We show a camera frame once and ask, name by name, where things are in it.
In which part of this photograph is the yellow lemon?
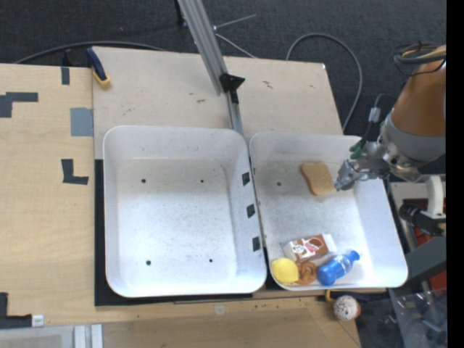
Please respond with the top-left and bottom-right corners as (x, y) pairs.
(270, 257), (300, 286)

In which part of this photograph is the brown pretzel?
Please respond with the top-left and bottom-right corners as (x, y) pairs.
(294, 260), (318, 286)

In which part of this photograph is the white speckled ball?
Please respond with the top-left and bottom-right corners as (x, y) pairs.
(332, 294), (363, 322)

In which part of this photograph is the brown and white carton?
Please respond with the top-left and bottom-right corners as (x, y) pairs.
(281, 233), (339, 264)

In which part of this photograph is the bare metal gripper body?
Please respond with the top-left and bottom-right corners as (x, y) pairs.
(357, 140), (424, 181)

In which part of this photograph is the blue bottle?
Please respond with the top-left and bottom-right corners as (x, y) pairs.
(316, 249), (361, 287)

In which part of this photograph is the white plastic tray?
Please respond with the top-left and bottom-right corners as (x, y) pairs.
(248, 131), (410, 292)
(102, 124), (268, 299)

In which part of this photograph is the black cylinder on white bracket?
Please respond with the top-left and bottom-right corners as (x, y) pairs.
(398, 174), (447, 237)

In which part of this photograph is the brown bread slice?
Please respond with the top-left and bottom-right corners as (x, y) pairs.
(299, 162), (338, 197)

